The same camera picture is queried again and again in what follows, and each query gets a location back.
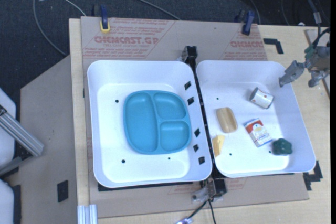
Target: black bracket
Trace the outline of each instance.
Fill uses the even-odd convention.
[[[62,202],[69,198],[69,181],[65,180],[57,184],[57,202]]]
[[[323,178],[319,161],[316,161],[313,171],[314,174],[303,173],[303,179],[305,180],[304,183],[307,190],[312,190],[310,186],[312,182],[320,182]]]
[[[204,127],[205,127],[205,132],[206,132],[206,137],[208,141],[208,146],[210,150],[210,155],[212,162],[215,162],[215,157],[213,154],[213,150],[211,147],[211,138],[210,138],[210,133],[208,129],[208,124],[207,124],[207,119],[206,119],[206,114],[205,114],[205,108],[204,108],[204,103],[203,103],[203,98],[202,98],[202,93],[201,93],[201,87],[198,82],[198,77],[196,73],[196,58],[197,58],[197,47],[195,46],[185,46],[183,52],[182,52],[182,60],[184,63],[188,64],[191,69],[193,70],[194,73],[194,78],[195,78],[195,83],[196,83],[196,88],[197,88],[197,93],[198,93],[198,99],[199,103],[201,105],[201,111],[202,111],[202,116],[203,116],[203,121],[204,121]],[[195,131],[196,137],[200,134],[199,129]],[[202,164],[204,162],[204,157],[200,157],[198,159],[199,164]],[[225,186],[225,181],[224,181],[224,176],[218,171],[215,165],[213,165],[212,173],[211,173],[211,178],[212,182],[215,188],[215,194],[212,195],[212,197],[220,197],[223,194],[227,192],[226,186]],[[208,184],[208,180],[205,182],[201,182],[202,188],[206,188],[206,184]]]
[[[14,193],[14,219],[13,224],[20,224],[21,223],[21,185],[16,185],[12,187]]]
[[[275,38],[264,38],[264,43],[267,45],[275,45],[278,54],[284,54],[280,41]]]

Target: blue clamp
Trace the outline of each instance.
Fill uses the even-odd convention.
[[[110,24],[107,18],[107,11],[105,5],[100,5],[100,13],[101,13],[100,30],[106,34],[110,31]]]
[[[251,31],[251,25],[252,25],[252,22],[254,20],[254,17],[255,17],[255,14],[254,12],[252,11],[249,11],[247,14],[246,14],[246,17],[245,17],[245,24],[243,25],[243,29],[242,29],[242,33],[244,35],[249,35],[250,34],[250,31]]]

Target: metal can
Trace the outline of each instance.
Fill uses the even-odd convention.
[[[256,87],[251,96],[250,101],[261,106],[264,109],[267,109],[271,106],[273,102],[274,96],[268,92],[261,91],[258,87]]]

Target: small box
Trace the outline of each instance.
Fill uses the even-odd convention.
[[[266,131],[260,119],[251,120],[247,122],[244,127],[257,147],[272,141],[271,136]]]

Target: plywood table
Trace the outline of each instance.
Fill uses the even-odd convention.
[[[305,30],[309,27],[258,26],[262,38],[276,38],[285,54],[277,54],[276,47],[265,45],[268,60],[287,67],[293,60],[304,61],[304,49],[308,46]],[[79,19],[69,21],[72,98],[74,108],[74,134],[76,150],[76,179],[78,205],[90,204],[85,104],[83,99],[83,66],[81,51],[81,24]],[[330,99],[320,83],[308,87],[310,74],[305,73],[292,83],[297,101],[310,136],[316,159],[323,174],[321,182],[312,184],[309,199],[250,206],[215,208],[217,223],[331,223],[330,179]],[[172,224],[190,215],[191,211],[176,211],[114,218],[100,218],[100,224]],[[195,223],[212,223],[211,211],[201,210],[193,217]]]

